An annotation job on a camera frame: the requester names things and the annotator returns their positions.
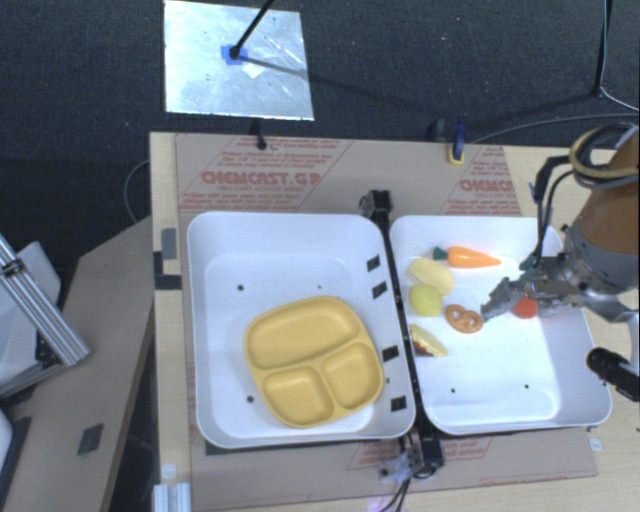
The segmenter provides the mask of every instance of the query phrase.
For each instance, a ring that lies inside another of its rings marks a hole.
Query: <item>white tray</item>
[[[467,335],[453,330],[444,315],[416,315],[409,303],[416,283],[407,271],[411,260],[431,257],[435,246],[462,245],[502,260],[497,267],[452,269],[455,287],[444,304],[479,312],[503,277],[521,274],[518,265],[536,244],[535,219],[408,216],[392,225],[391,242],[408,322],[449,350],[442,358],[416,357],[423,404],[436,427],[466,435],[593,425],[608,417],[609,391],[586,365],[594,345],[581,309],[559,308],[553,317],[530,320],[506,313]],[[550,229],[545,255],[561,247]]]
[[[189,225],[187,244],[196,414],[206,439],[241,448],[390,438],[411,427],[415,402],[384,242],[373,223],[356,215],[208,212]],[[378,286],[386,291],[374,298]],[[373,404],[350,416],[296,429],[276,420],[262,401],[243,334],[258,315],[317,295],[344,300],[362,319],[385,385]],[[384,361],[390,347],[397,356]],[[403,401],[405,407],[392,412]]]

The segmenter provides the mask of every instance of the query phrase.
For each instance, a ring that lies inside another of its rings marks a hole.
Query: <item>red object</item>
[[[525,295],[512,311],[514,315],[520,318],[533,318],[538,313],[538,303]]]

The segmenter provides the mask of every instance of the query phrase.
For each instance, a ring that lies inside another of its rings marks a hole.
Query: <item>orange carrot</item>
[[[514,315],[520,318],[533,318],[538,313],[538,303],[525,295],[520,302],[514,306],[512,311]]]
[[[458,268],[491,267],[493,265],[500,265],[501,263],[499,259],[489,256],[488,254],[458,246],[450,247],[448,251],[443,251],[439,247],[436,247],[433,251],[433,259],[446,259],[449,265]]]

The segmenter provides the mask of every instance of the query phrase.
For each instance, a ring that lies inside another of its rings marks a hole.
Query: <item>toy pretzel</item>
[[[463,334],[472,334],[482,329],[482,317],[475,311],[464,309],[460,304],[447,306],[445,317],[451,327]]]

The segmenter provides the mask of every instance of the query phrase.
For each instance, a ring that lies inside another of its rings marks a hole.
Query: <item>wooden table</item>
[[[533,181],[535,173],[548,156],[564,155],[567,150],[505,147],[504,152],[522,214],[535,216],[528,183]],[[154,252],[159,253],[162,251],[163,230],[172,228],[176,223],[175,134],[152,135],[151,161],[153,248]],[[564,223],[573,221],[587,195],[588,191],[569,182],[560,187],[554,202],[553,225],[556,229]],[[180,274],[179,257],[178,252],[176,258],[165,259],[161,263],[161,268],[156,269],[156,273],[160,270],[160,273],[165,277]],[[637,308],[637,292],[625,294],[623,301],[629,306]],[[176,293],[175,290],[157,290],[155,313],[160,462],[163,465],[162,482],[172,485],[178,482],[189,482],[191,476],[181,293]],[[587,317],[597,345],[607,347],[625,356],[629,355],[629,334],[626,326],[609,325],[590,312],[587,312]],[[404,509],[407,511],[582,510],[594,512],[636,510],[638,503],[640,503],[640,488],[635,484],[635,474],[640,470],[638,406],[615,391],[612,391],[612,395],[613,412],[610,418],[589,434],[593,438],[598,438],[602,443],[602,451],[595,454],[600,471],[598,477],[416,493],[407,497]],[[368,506],[370,504],[366,499],[351,499],[243,510],[351,512],[370,510]]]

